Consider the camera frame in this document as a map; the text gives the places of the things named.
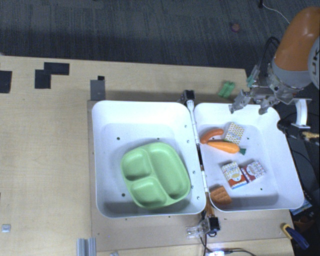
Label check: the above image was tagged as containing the black cylinder on white bracket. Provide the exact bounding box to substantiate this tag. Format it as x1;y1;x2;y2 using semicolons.
276;98;313;138

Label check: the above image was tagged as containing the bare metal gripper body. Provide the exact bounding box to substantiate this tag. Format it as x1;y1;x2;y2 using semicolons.
249;74;305;105

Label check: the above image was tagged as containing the white plastic tray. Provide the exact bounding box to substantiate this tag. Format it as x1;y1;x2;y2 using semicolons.
193;102;306;213
91;99;207;219

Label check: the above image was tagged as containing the green ribbed toy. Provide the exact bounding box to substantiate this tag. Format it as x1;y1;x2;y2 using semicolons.
217;80;237;99

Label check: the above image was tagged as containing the red and white carton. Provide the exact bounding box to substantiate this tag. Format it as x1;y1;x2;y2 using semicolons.
239;160;266;184

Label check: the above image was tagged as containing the orange sausage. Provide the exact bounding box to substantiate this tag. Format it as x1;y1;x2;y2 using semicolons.
199;128;225;145

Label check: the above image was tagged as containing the green divided plate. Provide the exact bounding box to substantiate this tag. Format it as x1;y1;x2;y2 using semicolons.
120;141;192;210

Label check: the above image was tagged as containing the orange carrot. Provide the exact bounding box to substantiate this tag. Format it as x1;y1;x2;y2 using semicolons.
206;140;247;156

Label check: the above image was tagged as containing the brown ridged biscuit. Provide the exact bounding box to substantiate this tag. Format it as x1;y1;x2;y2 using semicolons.
209;184;233;206

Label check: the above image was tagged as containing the white and orange carton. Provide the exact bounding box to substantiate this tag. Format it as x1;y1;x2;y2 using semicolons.
220;161;249;190

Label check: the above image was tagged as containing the white carton with yellow print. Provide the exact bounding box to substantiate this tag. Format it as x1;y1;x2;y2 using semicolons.
223;121;246;146

